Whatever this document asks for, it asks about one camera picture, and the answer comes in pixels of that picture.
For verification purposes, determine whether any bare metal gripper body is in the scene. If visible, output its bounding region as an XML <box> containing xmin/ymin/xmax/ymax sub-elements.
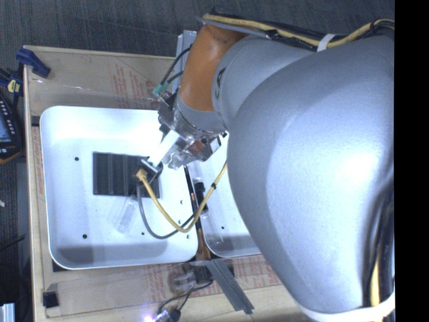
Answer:
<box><xmin>157</xmin><ymin>94</ymin><xmax>229</xmax><ymax>171</ymax></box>

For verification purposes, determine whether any thin black rod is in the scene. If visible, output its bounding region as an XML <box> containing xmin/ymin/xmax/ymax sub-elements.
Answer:
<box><xmin>183</xmin><ymin>164</ymin><xmax>212</xmax><ymax>262</ymax></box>

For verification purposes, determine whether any clear plastic bottle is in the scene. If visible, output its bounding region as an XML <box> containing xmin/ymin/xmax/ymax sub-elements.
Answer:
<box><xmin>115</xmin><ymin>197</ymin><xmax>139</xmax><ymax>235</ymax></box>

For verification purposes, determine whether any white plastic tray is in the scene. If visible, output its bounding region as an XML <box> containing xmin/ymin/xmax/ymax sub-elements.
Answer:
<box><xmin>186</xmin><ymin>133</ymin><xmax>266</xmax><ymax>259</ymax></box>
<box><xmin>39</xmin><ymin>105</ymin><xmax>200</xmax><ymax>271</ymax></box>

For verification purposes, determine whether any brown cardboard board red print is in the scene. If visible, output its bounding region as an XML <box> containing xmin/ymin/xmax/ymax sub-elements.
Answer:
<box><xmin>22</xmin><ymin>44</ymin><xmax>304</xmax><ymax>320</ymax></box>

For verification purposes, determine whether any black cylinder on white bracket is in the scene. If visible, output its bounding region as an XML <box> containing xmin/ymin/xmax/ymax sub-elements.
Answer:
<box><xmin>92</xmin><ymin>135</ymin><xmax>176</xmax><ymax>200</ymax></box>

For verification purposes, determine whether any black block with thin wires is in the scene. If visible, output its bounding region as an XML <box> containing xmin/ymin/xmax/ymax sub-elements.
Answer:
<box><xmin>194</xmin><ymin>266</ymin><xmax>212</xmax><ymax>284</ymax></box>

